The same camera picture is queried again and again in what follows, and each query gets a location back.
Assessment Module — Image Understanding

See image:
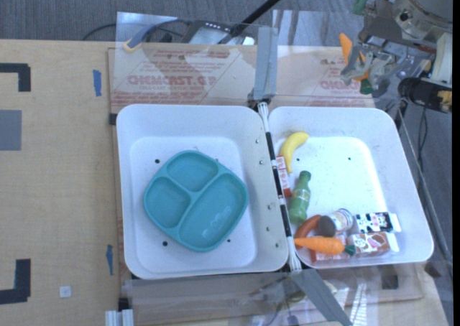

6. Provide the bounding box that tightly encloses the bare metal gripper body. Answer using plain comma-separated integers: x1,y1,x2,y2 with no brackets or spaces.
359,0,443,67

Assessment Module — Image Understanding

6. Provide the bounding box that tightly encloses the orange carrot with green top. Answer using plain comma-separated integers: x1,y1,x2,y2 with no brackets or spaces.
339,32,375,96
293,236,357,257

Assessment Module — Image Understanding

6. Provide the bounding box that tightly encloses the white plastic tray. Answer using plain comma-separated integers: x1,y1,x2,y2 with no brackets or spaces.
115,103,290,280
267,106,435,270

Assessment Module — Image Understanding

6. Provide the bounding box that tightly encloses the yellow banana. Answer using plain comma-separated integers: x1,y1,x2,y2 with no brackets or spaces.
278,131,311,175

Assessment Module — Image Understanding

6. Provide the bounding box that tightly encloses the thin black and white rod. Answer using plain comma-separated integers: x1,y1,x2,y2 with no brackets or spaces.
256,101,303,274

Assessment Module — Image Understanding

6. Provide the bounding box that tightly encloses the brown cardboard board red print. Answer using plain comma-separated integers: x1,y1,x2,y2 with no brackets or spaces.
107,42,426,304

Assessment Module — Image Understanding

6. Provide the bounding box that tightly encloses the red and white packet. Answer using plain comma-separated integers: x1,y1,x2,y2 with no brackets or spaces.
275,155,293,199

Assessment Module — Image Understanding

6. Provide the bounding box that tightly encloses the green bottle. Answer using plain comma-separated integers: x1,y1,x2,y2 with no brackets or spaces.
287,169,313,226

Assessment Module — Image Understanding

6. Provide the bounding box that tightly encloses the black and white cow carton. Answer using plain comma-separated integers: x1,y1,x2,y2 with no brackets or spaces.
354,211,403,235

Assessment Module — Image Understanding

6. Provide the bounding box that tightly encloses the small white and red can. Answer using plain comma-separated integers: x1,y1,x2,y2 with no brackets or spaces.
328,208,355,236

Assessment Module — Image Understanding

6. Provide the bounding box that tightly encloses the brown potato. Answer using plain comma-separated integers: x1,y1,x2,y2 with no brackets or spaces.
316,215,337,238

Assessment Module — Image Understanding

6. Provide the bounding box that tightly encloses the orange-red sausage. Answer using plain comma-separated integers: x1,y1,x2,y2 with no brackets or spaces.
293,213,322,240

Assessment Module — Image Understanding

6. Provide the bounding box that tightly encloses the brown and white carton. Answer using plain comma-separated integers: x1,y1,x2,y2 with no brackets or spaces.
346,231,400,258

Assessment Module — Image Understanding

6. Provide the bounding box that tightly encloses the teal divided plate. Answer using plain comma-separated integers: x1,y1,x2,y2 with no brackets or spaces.
142,149,250,253

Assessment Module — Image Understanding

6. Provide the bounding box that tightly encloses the black cylinder on white bracket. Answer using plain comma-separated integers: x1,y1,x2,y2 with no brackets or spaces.
397,32,454,114

